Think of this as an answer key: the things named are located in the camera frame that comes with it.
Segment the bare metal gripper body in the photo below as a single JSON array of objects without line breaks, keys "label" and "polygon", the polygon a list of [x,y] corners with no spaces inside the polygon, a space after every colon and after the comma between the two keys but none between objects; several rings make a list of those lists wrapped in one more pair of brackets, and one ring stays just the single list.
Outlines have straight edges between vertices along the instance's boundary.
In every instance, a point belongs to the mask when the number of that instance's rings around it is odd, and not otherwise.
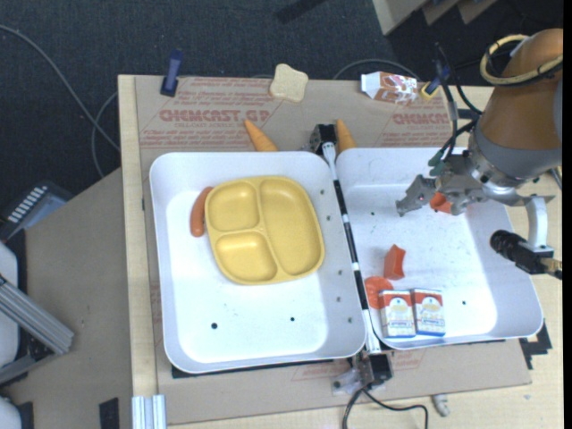
[{"label": "bare metal gripper body", "polygon": [[502,204],[521,205],[521,197],[517,193],[520,181],[505,178],[486,160],[473,160],[470,156],[450,156],[434,170],[436,193],[433,197],[435,206],[450,206],[448,195],[461,193],[469,198],[469,205],[495,200]]}]

